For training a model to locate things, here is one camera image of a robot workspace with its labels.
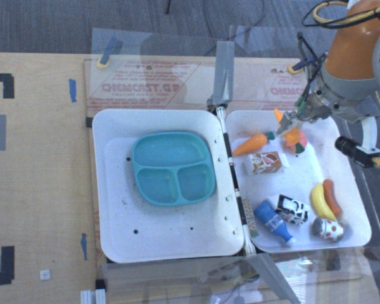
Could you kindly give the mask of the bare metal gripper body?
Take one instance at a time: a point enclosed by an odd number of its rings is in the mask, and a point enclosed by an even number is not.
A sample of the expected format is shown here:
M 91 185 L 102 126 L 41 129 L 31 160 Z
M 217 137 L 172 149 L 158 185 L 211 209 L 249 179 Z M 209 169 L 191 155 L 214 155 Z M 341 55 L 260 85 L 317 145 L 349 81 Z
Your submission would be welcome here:
M 339 95 L 326 86 L 317 86 L 313 91 L 306 86 L 296 102 L 297 117 L 304 122 L 326 119 L 339 107 Z

